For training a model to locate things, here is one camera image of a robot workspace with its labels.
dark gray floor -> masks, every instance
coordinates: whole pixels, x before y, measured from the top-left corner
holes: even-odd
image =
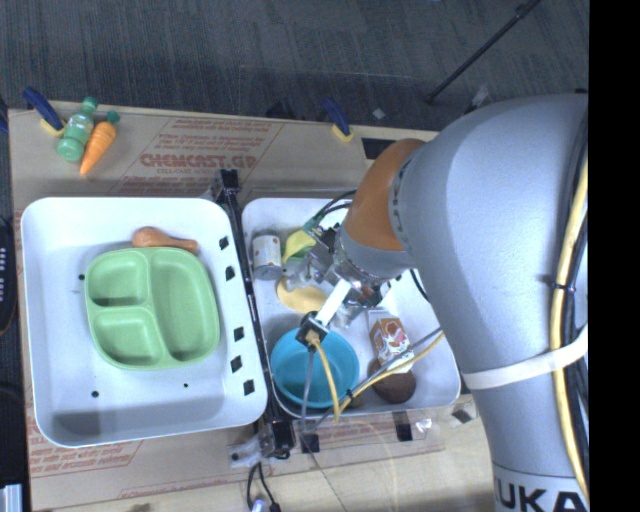
[[[589,87],[589,1],[543,0],[432,105],[423,100],[521,0],[3,0],[0,94],[264,116],[286,99],[315,120],[331,95],[354,124],[440,130],[478,90],[487,103]],[[373,112],[386,116],[378,119]],[[0,215],[11,214],[0,140]],[[0,384],[21,388],[18,328]],[[0,473],[23,480],[21,409],[0,395]]]

table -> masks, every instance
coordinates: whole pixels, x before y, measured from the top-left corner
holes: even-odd
[[[67,117],[78,105],[53,102]],[[118,138],[85,177],[55,155],[36,112],[12,110],[11,163],[20,309],[24,303],[21,214],[43,197],[199,197],[220,168],[238,170],[239,200],[334,196],[354,188],[369,150],[435,132],[353,126],[346,143],[326,123],[101,106],[121,116]],[[246,510],[247,467],[232,467],[230,446],[252,427],[68,449],[49,442],[34,419],[26,315],[21,315],[33,510]],[[400,443],[391,415],[325,427],[320,453],[265,461],[283,510],[493,510],[491,463],[469,396],[436,410],[410,411],[414,439]],[[254,483],[254,498],[259,484]]]

brown ball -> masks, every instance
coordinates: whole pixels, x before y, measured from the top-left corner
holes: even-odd
[[[369,375],[380,368],[380,362],[375,359],[369,364]],[[373,390],[391,404],[401,404],[413,396],[416,390],[416,377],[411,370],[406,373],[394,373],[371,386]]]

blue bowl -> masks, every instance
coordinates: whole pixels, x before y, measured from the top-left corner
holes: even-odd
[[[292,402],[302,405],[304,383],[307,378],[309,351],[296,340],[298,329],[293,329],[278,340],[271,352],[271,372],[278,390]],[[336,385],[338,399],[358,383],[360,363],[351,345],[342,336],[329,332],[322,341],[322,348]],[[329,383],[322,366],[320,354],[313,358],[313,373],[307,406],[326,409],[333,405]]]

white plastic tray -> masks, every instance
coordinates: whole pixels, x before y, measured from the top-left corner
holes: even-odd
[[[99,254],[129,247],[144,226],[199,243],[221,323],[218,348],[203,361],[122,370],[94,347],[79,276]],[[183,434],[246,425],[262,415],[267,391],[256,336],[231,226],[219,206],[204,199],[41,199],[24,212],[22,244],[35,417],[53,443]]]
[[[242,214],[249,258],[251,258],[251,241],[257,234],[264,231],[275,232],[284,247],[287,237],[300,229],[302,224],[327,201],[329,200],[302,198],[261,198],[251,201]],[[343,209],[331,213],[325,218],[323,226],[332,226],[340,222],[345,212],[346,210]],[[290,310],[279,301],[275,290],[276,284],[277,281],[253,280],[267,354],[271,353],[278,339],[290,329],[298,327],[302,319],[301,314]],[[403,274],[399,281],[391,282],[391,291],[385,296],[380,306],[387,307],[400,317],[412,342],[418,341],[439,326],[433,309],[418,292],[409,272]],[[367,366],[374,357],[369,341],[366,314],[358,316],[349,329],[334,328],[334,330],[351,343],[360,362],[360,380],[366,378]],[[413,372],[417,381],[416,391],[407,402],[390,404],[369,389],[363,393],[364,406],[358,409],[347,409],[345,414],[371,414],[440,407],[451,404],[458,397],[460,375],[446,339],[443,339],[429,355],[416,362]],[[287,400],[280,393],[276,396],[284,410],[292,416],[300,416],[298,405]]]

